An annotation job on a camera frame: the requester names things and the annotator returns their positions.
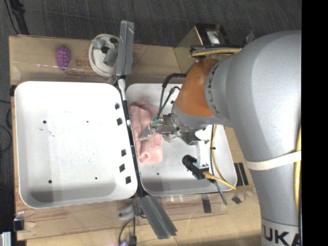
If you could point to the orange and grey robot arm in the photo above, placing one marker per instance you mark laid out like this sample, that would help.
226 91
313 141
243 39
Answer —
256 91

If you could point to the black cylinder on white bracket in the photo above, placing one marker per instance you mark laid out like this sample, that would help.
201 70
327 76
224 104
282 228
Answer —
189 161

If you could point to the brown cardboard board red print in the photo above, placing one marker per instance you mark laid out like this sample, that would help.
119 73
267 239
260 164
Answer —
77 222

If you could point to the pink folded cloth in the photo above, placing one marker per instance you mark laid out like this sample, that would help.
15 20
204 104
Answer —
150 150

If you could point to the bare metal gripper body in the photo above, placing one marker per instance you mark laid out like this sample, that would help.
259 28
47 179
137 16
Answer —
166 127

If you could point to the purple grapes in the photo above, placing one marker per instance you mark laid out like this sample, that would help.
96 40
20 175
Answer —
63 56

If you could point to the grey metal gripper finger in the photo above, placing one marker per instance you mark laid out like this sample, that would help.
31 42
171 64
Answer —
146 132

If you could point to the white plastic tray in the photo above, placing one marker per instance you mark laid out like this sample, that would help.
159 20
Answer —
174 173
77 147

